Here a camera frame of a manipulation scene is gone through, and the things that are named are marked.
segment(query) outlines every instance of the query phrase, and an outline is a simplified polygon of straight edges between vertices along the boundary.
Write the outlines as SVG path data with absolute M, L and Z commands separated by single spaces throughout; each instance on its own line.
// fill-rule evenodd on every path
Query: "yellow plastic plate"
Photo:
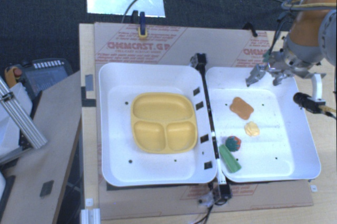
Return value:
M 138 95 L 131 106 L 131 125 L 136 144 L 148 153 L 183 153 L 197 142 L 193 105 L 180 94 Z

